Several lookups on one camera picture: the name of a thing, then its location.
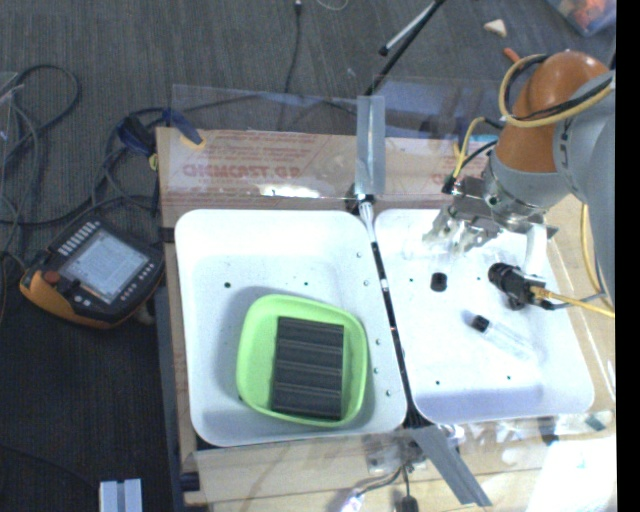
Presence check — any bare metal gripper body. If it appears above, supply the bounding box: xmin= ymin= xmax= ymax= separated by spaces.
xmin=441 ymin=174 xmax=560 ymax=240

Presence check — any clear plastic bottle black cap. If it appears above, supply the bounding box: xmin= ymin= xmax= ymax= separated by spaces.
xmin=464 ymin=309 xmax=535 ymax=360

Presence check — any white plastic tray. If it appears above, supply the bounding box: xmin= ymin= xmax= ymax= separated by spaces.
xmin=173 ymin=208 xmax=409 ymax=448
xmin=373 ymin=206 xmax=597 ymax=426

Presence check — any black ribbed rectangular block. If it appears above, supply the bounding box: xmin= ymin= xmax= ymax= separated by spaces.
xmin=269 ymin=315 xmax=347 ymax=422

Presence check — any brown cardboard board red print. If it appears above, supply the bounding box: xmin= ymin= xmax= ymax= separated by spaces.
xmin=154 ymin=127 xmax=617 ymax=507

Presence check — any blue and orange packet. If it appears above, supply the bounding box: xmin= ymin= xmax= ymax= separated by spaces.
xmin=546 ymin=0 xmax=617 ymax=37

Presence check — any green divided plate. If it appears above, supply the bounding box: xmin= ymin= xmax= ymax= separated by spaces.
xmin=235 ymin=293 xmax=370 ymax=428

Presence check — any black cylinder on white bracket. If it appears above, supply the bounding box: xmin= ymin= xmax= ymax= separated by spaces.
xmin=487 ymin=225 xmax=550 ymax=312

